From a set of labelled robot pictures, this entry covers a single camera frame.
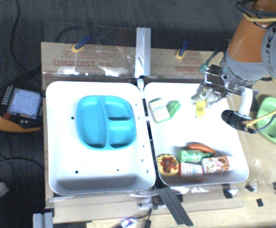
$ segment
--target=yellow cable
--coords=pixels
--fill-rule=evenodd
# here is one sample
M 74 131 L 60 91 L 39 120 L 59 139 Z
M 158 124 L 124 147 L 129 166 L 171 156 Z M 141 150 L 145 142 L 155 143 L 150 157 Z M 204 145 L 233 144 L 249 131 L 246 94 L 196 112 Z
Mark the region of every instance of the yellow cable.
M 264 115 L 264 116 L 262 116 L 262 117 L 260 117 L 260 118 L 253 119 L 253 120 L 250 120 L 250 121 L 244 121 L 243 124 L 245 124 L 246 127 L 249 128 L 249 127 L 251 127 L 252 125 L 254 125 L 255 123 L 259 122 L 260 120 L 263 120 L 263 119 L 265 119 L 265 118 L 267 118 L 267 117 L 270 117 L 270 116 L 273 116 L 273 115 L 275 115 L 275 114 L 276 114 L 276 110 L 273 111 L 273 112 L 271 112 L 271 113 L 269 113 L 269 114 L 266 114 L 266 115 Z
M 276 22 L 276 18 L 251 18 L 248 15 L 246 15 L 245 13 L 243 13 L 243 16 L 248 20 L 248 21 L 252 21 L 252 22 Z

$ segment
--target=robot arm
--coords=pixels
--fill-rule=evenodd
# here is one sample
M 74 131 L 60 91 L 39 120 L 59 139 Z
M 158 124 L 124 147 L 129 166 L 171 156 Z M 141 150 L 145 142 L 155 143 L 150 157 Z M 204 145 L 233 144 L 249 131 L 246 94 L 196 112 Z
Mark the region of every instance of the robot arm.
M 220 66 L 208 66 L 209 60 L 201 65 L 204 79 L 191 101 L 205 101 L 210 107 L 230 94 L 242 96 L 240 109 L 224 111 L 222 119 L 238 130 L 251 132 L 245 123 L 250 120 L 252 98 L 257 94 L 252 85 L 268 74 L 276 81 L 276 0 L 242 0 L 235 7 L 244 17 Z

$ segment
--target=table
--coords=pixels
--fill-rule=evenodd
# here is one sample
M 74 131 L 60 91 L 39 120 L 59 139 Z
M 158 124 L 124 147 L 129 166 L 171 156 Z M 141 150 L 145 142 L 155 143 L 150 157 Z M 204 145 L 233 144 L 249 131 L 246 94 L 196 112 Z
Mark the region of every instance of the table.
M 42 67 L 46 66 L 60 55 L 64 50 L 63 43 L 42 43 Z M 202 75 L 194 68 L 204 62 L 211 52 L 187 52 L 195 55 L 193 61 L 180 66 L 174 56 L 176 50 L 152 49 L 152 55 L 164 57 L 158 60 L 152 57 L 152 66 L 158 72 L 162 61 L 170 69 L 171 76 L 190 75 L 191 81 L 200 82 Z M 222 59 L 219 53 L 211 63 L 218 65 Z M 69 80 L 69 78 L 55 77 L 43 74 L 43 91 L 53 81 Z M 253 89 L 259 90 L 256 96 L 258 104 L 266 96 L 276 97 L 276 85 L 271 82 L 257 82 Z M 239 96 L 230 96 L 228 102 L 231 109 L 240 106 Z M 54 211 L 53 223 L 84 222 L 88 228 L 112 228 L 120 224 L 126 217 L 143 216 L 147 214 L 147 198 L 133 197 L 129 193 L 105 193 L 79 195 L 72 197 L 56 197 L 48 183 L 48 145 L 47 145 L 47 119 L 46 100 L 43 99 L 44 108 L 44 151 L 45 151 L 45 191 L 46 208 Z M 196 188 L 195 193 L 183 194 L 182 206 L 187 211 L 194 227 L 229 228 L 229 227 L 276 227 L 276 192 L 272 185 L 276 182 L 276 144 L 266 139 L 260 133 L 248 134 L 238 132 L 242 148 L 249 166 L 249 178 L 244 183 L 231 184 L 229 189 L 235 191 L 233 198 L 227 199 L 221 187 L 206 187 L 207 192 Z M 245 188 L 246 184 L 255 184 L 255 191 Z M 138 219 L 133 227 L 143 227 L 146 218 Z M 153 209 L 150 216 L 152 228 L 177 227 L 177 223 L 164 206 Z

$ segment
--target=white tube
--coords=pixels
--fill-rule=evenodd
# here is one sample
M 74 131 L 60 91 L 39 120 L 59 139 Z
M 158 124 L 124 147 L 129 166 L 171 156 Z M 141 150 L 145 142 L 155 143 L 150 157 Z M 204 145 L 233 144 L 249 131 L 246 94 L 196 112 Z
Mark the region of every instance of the white tube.
M 241 115 L 248 116 L 251 109 L 252 101 L 253 101 L 253 90 L 249 88 L 245 88 L 241 96 L 242 96 L 241 105 L 238 113 Z

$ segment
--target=hot dog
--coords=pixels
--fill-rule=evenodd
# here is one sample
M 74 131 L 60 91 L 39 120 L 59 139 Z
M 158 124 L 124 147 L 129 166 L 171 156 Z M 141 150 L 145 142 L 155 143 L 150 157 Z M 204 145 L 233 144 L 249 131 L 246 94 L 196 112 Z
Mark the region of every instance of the hot dog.
M 210 153 L 213 154 L 213 156 L 215 156 L 215 154 L 216 154 L 216 151 L 214 149 L 212 149 L 212 148 L 210 148 L 210 147 L 208 147 L 204 144 L 201 144 L 201 143 L 190 143 L 188 145 L 188 149 L 190 149 L 190 150 L 200 150 L 204 153 L 210 152 Z

